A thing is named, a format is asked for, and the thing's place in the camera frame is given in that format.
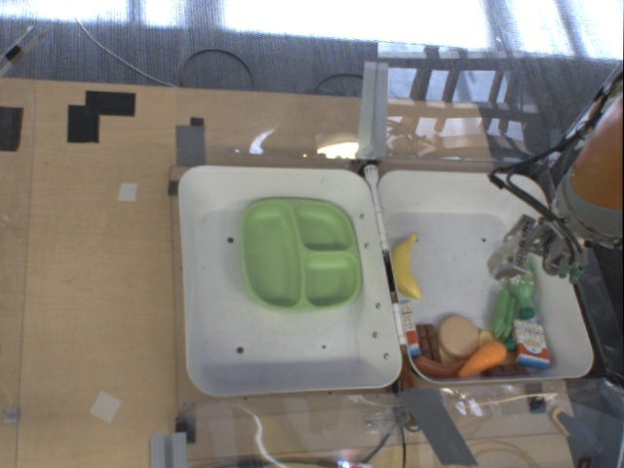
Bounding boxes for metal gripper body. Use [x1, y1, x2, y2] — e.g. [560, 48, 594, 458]
[529, 217, 586, 276]

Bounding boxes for green pea pod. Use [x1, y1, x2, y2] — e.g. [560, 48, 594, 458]
[490, 289, 518, 341]

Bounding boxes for white plastic tray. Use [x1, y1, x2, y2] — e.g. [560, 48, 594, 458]
[377, 169, 596, 386]
[176, 165, 405, 399]

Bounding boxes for white carton with colourful print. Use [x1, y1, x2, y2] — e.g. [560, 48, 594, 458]
[513, 318, 553, 371]

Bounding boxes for tan round biscuit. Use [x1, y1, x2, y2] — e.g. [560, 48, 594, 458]
[436, 314, 481, 361]

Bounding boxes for orange carrot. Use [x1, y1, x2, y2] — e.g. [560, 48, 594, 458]
[457, 337, 518, 379]

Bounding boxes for yellow banana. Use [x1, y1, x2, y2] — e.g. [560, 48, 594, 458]
[391, 233, 423, 301]

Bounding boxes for dark brown chocolate bar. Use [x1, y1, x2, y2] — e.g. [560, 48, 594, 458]
[480, 363, 531, 379]

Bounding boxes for red, white and blue carton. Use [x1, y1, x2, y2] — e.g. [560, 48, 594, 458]
[402, 299, 422, 359]

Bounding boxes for red-brown sausage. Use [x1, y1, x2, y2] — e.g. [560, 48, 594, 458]
[413, 355, 470, 380]

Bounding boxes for thin black and white rod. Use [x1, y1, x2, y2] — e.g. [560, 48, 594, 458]
[363, 163, 410, 356]

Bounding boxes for green divided plate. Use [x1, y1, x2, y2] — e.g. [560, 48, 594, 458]
[239, 197, 364, 313]

